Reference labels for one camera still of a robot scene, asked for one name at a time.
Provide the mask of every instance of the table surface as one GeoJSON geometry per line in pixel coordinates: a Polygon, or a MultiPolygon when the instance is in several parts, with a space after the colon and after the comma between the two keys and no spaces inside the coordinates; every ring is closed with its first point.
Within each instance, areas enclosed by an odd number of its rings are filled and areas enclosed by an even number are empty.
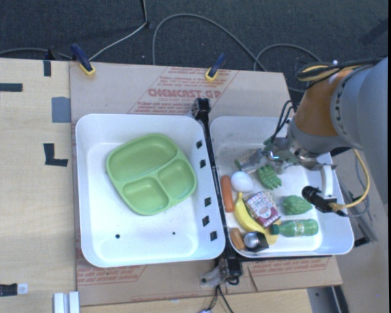
{"type": "MultiPolygon", "coordinates": [[[[51,100],[70,98],[68,62],[0,58],[0,284],[27,295],[0,297],[0,312],[51,312],[54,293],[76,291],[72,127],[52,123],[51,100]],[[45,166],[44,143],[68,166],[45,166]]],[[[226,295],[235,312],[311,312],[306,289],[226,295]]],[[[199,312],[210,297],[82,307],[82,312],[199,312]]],[[[222,299],[214,312],[227,312],[222,299]]]]}

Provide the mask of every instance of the divided green plate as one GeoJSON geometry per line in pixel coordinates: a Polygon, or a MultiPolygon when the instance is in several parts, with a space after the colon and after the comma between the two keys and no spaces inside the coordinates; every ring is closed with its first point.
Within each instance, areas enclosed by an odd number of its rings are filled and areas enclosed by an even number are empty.
{"type": "Polygon", "coordinates": [[[163,134],[147,134],[117,147],[108,155],[106,169],[122,199],[140,215],[173,207],[197,186],[185,154],[163,134]]]}

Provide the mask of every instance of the green plastic bottle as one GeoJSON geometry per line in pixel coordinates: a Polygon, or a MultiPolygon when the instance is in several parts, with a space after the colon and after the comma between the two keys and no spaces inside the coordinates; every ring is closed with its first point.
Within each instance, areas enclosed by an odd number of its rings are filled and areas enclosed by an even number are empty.
{"type": "Polygon", "coordinates": [[[271,225],[271,234],[282,234],[286,237],[302,237],[315,235],[319,231],[319,224],[314,219],[286,220],[280,225],[271,225]]]}

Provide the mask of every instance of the blue clamp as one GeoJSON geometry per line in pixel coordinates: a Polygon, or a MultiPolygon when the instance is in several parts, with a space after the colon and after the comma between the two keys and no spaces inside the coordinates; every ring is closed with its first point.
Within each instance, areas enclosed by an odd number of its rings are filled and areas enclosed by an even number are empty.
{"type": "Polygon", "coordinates": [[[210,67],[204,77],[207,81],[213,81],[216,79],[219,68],[222,68],[226,63],[226,56],[224,53],[221,53],[217,61],[214,63],[212,67],[210,67]]]}
{"type": "Polygon", "coordinates": [[[87,58],[84,51],[78,46],[78,44],[74,43],[71,45],[71,52],[75,59],[80,62],[80,68],[84,71],[84,73],[90,76],[96,72],[96,69],[94,66],[92,66],[92,64],[90,64],[90,60],[87,58]]]}

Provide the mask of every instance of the cardboard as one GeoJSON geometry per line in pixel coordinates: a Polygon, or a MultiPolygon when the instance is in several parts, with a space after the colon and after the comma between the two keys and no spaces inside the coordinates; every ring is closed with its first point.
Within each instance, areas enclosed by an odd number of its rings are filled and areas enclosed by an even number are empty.
{"type": "MultiPolygon", "coordinates": [[[[209,98],[209,118],[227,116],[277,117],[289,99],[283,74],[220,70],[213,82],[203,68],[160,67],[95,63],[86,75],[70,62],[72,152],[76,222],[76,273],[80,305],[104,305],[210,296],[211,288],[199,277],[214,268],[214,261],[97,268],[81,253],[78,218],[75,126],[89,113],[188,115],[196,98],[209,98]]],[[[225,292],[250,293],[341,284],[333,256],[249,261],[236,286],[225,292]]]]}

